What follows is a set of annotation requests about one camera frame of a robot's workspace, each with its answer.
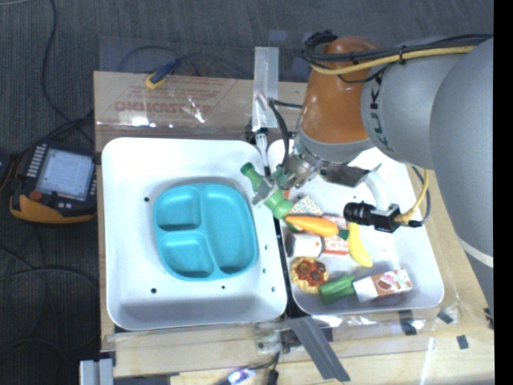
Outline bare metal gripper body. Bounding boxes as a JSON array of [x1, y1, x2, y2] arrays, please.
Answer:
[[273, 152, 324, 191]]

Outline green plastic bottle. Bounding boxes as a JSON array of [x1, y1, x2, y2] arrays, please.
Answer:
[[240, 162, 294, 221]]

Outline patterned white packet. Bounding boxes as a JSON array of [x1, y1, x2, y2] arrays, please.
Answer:
[[289, 195, 325, 218]]

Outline blue divided plate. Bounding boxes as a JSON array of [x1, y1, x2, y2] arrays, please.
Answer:
[[151, 182, 259, 282]]

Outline orange carrot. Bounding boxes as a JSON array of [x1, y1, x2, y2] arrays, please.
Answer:
[[284, 214, 350, 241]]

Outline small red and white carton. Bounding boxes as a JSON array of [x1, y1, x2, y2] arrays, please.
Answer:
[[321, 213, 348, 231]]

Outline orange and white packet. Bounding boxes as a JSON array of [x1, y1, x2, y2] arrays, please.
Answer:
[[321, 234, 350, 257]]

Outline yellow pizza slice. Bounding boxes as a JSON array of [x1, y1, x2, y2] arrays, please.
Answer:
[[289, 256, 330, 295]]

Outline yellow banana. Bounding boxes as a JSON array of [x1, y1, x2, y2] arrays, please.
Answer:
[[345, 221, 374, 269]]

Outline green toy vegetable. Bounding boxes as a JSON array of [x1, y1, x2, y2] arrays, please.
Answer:
[[317, 274, 357, 306]]

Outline white plastic tray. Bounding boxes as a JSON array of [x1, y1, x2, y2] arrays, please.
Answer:
[[265, 138, 446, 317], [100, 136, 289, 332]]

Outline white printed carton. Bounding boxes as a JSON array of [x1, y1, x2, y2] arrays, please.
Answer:
[[352, 268, 414, 304]]

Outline brown cardboard board red print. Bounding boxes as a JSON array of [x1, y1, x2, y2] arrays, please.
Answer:
[[92, 70, 462, 355]]

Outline black cylinder on white bracket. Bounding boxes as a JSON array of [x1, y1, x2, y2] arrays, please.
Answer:
[[343, 169, 402, 233]]

